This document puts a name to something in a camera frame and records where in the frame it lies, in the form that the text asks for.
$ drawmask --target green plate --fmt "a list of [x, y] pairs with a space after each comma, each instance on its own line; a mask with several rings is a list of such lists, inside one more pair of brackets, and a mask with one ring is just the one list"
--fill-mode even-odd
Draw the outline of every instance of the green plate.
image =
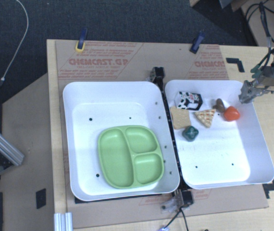
[[104, 177], [115, 188], [146, 186], [164, 173], [160, 145], [147, 127], [106, 129], [99, 136], [98, 150]]

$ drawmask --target toy pizza slice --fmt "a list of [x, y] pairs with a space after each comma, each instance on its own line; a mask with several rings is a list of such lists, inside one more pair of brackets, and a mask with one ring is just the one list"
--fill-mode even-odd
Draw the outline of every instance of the toy pizza slice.
[[206, 126], [207, 128], [210, 128], [212, 125], [215, 112], [216, 112], [216, 109], [209, 109], [209, 110], [203, 110], [203, 111], [196, 111], [195, 115], [197, 119], [204, 126]]

